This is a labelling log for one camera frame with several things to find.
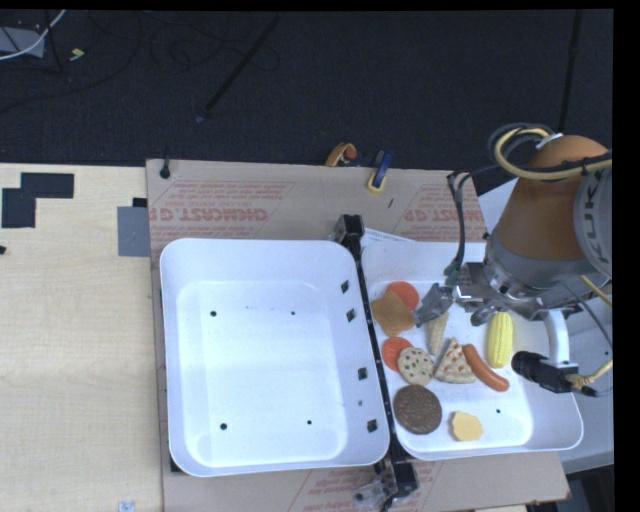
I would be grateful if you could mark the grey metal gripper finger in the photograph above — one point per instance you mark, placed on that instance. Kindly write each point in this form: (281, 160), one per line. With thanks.
(431, 304)
(481, 315)

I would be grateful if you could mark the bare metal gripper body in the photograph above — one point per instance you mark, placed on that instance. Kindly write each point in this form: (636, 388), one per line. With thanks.
(492, 295)

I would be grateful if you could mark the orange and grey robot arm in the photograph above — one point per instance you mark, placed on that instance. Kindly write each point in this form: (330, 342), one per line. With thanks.
(540, 215)

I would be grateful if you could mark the orange carrot slice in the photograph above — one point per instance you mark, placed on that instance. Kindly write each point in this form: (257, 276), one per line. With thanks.
(391, 352)
(406, 293)

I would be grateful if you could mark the yellow corn cob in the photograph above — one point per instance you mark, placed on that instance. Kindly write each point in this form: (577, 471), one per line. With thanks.
(500, 339)

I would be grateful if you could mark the tan bread slice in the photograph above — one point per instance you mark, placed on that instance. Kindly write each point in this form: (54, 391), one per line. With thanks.
(391, 315)

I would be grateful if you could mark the pizza slice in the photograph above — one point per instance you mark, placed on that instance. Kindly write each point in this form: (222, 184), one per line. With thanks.
(454, 365)

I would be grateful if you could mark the orange sausage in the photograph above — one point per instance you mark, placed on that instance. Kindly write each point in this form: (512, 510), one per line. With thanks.
(484, 374)

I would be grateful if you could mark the beige chip biscuit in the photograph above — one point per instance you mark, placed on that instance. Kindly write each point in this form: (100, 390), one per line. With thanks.
(415, 366)

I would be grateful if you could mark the thin black rod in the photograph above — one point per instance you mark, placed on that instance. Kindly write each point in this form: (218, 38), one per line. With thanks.
(374, 345)

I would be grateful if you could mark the white printed paper sheet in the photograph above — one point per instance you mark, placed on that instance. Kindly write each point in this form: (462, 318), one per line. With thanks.
(385, 239)

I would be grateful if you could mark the white plastic tray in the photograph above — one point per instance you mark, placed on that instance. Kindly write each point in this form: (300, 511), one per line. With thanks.
(270, 370)
(500, 415)

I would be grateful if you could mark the brown round biscuit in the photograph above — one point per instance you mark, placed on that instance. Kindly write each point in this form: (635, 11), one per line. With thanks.
(417, 409)

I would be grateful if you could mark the yellow crinkled chip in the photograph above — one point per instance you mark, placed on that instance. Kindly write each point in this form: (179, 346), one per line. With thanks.
(466, 426)

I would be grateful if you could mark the brown cardboard board red print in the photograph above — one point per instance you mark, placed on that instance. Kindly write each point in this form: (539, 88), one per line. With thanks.
(280, 210)

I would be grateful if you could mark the black cylinder on white bracket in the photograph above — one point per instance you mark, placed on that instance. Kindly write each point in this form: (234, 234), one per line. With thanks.
(542, 371)

